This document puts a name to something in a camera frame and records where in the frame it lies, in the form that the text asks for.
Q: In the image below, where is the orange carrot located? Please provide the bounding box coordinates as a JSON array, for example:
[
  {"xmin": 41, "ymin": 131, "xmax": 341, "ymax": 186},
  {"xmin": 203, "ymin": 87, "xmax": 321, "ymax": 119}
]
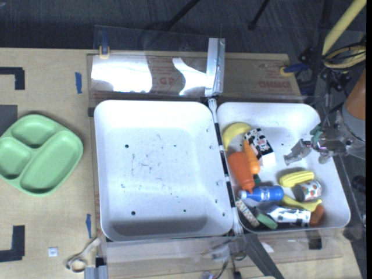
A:
[{"xmin": 243, "ymin": 139, "xmax": 262, "ymax": 185}]

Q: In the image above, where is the yellow banana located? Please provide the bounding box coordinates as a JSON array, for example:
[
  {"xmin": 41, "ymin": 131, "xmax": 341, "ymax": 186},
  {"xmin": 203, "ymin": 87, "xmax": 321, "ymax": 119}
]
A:
[
  {"xmin": 281, "ymin": 194, "xmax": 323, "ymax": 213},
  {"xmin": 221, "ymin": 121, "xmax": 253, "ymax": 152}
]

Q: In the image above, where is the black and white cow bottle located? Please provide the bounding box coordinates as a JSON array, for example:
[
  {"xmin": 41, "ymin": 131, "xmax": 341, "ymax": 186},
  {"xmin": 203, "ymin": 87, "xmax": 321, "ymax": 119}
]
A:
[{"xmin": 265, "ymin": 205, "xmax": 312, "ymax": 227}]

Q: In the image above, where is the beige patterned biscuit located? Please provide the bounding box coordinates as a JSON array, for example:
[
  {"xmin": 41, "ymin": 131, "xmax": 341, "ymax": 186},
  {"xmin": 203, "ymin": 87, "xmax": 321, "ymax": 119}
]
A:
[{"xmin": 235, "ymin": 198, "xmax": 260, "ymax": 228}]

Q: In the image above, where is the black and white cow carton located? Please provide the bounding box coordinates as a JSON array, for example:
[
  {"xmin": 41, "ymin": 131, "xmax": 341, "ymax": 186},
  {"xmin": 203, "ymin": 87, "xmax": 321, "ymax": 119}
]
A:
[{"xmin": 243, "ymin": 128, "xmax": 277, "ymax": 169}]

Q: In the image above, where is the white can with fruit print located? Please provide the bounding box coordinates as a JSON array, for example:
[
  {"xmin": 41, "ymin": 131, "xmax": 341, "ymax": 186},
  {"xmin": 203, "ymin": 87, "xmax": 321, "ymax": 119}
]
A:
[{"xmin": 294, "ymin": 179, "xmax": 323, "ymax": 202}]

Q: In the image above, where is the orange bottle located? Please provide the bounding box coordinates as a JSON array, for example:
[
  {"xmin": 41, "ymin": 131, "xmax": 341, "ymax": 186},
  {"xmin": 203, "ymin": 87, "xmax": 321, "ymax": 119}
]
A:
[{"xmin": 227, "ymin": 151, "xmax": 256, "ymax": 194}]

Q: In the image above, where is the orange sausage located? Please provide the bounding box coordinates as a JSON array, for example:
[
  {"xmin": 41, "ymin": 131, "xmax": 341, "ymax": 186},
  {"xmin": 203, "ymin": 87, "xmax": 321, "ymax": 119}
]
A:
[{"xmin": 308, "ymin": 204, "xmax": 325, "ymax": 227}]

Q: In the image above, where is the yellow corn cob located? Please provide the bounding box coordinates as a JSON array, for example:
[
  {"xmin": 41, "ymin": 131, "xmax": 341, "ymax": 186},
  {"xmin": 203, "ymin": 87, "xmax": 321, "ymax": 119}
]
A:
[{"xmin": 278, "ymin": 170, "xmax": 316, "ymax": 188}]

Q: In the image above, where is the green flat block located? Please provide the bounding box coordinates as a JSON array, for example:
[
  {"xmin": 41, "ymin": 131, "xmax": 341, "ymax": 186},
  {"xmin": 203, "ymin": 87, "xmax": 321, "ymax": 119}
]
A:
[{"xmin": 255, "ymin": 212, "xmax": 278, "ymax": 230}]

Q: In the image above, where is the white plastic tray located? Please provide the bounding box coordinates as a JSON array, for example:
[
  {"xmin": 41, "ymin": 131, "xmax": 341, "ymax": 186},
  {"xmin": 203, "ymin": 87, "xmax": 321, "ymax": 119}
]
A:
[
  {"xmin": 93, "ymin": 99, "xmax": 235, "ymax": 242},
  {"xmin": 216, "ymin": 101, "xmax": 352, "ymax": 234}
]

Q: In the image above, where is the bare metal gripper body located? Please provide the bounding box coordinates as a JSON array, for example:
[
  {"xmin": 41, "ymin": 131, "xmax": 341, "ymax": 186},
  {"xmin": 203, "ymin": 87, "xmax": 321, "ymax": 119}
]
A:
[{"xmin": 311, "ymin": 125, "xmax": 357, "ymax": 160}]

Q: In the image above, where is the green divided plate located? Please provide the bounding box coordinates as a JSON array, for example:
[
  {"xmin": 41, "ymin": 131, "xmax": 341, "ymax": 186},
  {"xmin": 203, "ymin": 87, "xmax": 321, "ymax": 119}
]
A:
[{"xmin": 0, "ymin": 113, "xmax": 84, "ymax": 198}]

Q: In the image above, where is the blue bottle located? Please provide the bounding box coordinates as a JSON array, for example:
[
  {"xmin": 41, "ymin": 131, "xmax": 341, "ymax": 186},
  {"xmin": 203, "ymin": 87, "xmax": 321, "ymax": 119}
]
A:
[{"xmin": 238, "ymin": 185, "xmax": 285, "ymax": 203}]

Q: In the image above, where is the thin black and white rod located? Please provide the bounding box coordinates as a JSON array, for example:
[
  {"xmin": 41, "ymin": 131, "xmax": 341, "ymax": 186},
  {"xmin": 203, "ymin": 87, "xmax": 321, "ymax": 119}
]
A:
[{"xmin": 207, "ymin": 96, "xmax": 244, "ymax": 235}]

